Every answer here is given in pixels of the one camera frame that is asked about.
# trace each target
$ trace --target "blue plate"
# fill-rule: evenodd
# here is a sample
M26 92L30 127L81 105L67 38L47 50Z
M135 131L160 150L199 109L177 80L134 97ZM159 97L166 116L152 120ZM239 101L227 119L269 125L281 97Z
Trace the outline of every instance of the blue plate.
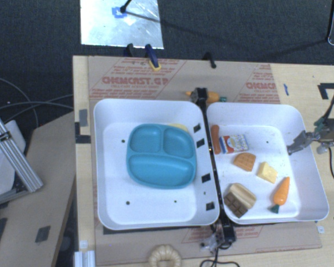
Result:
M127 171L136 182L161 189L189 185L197 168L192 137L177 127L145 124L132 131Z

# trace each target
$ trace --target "white container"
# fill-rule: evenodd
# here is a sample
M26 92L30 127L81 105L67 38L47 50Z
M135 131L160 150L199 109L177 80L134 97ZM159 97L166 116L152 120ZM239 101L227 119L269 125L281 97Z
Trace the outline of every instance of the white container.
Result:
M287 153L287 145L305 130L301 114L289 105L253 103L214 103L208 108L210 127L219 125L219 135L244 134L248 152L256 155L251 172L233 165L238 153L215 155L220 189L226 195L232 183L240 183L257 197L255 205L240 219L224 205L228 217L237 224L266 224L324 219L329 206L318 168L309 147ZM275 168L277 181L272 184L258 177L262 162ZM279 213L270 212L273 194L286 176L291 178L287 202Z
M8 122L6 129L11 133L18 148L23 151L26 143L22 137L16 121ZM15 170L0 149L0 195L11 190L15 177Z
M209 225L219 217L219 204L203 115L185 101L106 99L94 108L98 215L113 230ZM126 167L132 130L143 123L187 127L197 154L194 181L182 189L138 184ZM204 145L197 147L197 142Z

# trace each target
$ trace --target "dark fabric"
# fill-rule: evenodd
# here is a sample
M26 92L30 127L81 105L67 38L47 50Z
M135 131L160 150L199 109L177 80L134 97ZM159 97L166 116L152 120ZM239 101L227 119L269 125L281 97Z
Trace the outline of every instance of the dark fabric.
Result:
M325 41L331 1L158 0L165 49L157 54L201 59L210 51L215 60L334 65L334 47ZM72 93L73 55L122 56L122 48L80 44L80 0L0 0L1 78L35 101ZM25 100L0 83L0 106L8 101ZM0 115L10 117L23 108ZM67 112L37 111L40 123ZM18 122L27 135L32 112Z

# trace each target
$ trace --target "candy bar wrapper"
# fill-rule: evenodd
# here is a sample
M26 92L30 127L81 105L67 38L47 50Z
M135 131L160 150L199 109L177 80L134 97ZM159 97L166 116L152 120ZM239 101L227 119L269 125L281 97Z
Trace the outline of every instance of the candy bar wrapper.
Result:
M249 149L244 135L221 136L219 142L224 154L247 151Z

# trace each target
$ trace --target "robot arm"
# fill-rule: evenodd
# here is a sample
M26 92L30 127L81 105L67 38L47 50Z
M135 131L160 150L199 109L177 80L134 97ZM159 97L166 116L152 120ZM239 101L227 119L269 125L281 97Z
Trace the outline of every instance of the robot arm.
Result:
M287 146L288 154L300 151L309 146L313 141L319 142L321 145L317 148L317 152L322 154L331 146L334 146L334 118L328 118L334 105L334 96L331 104L318 121L315 122L314 132L302 131L294 140L293 144Z

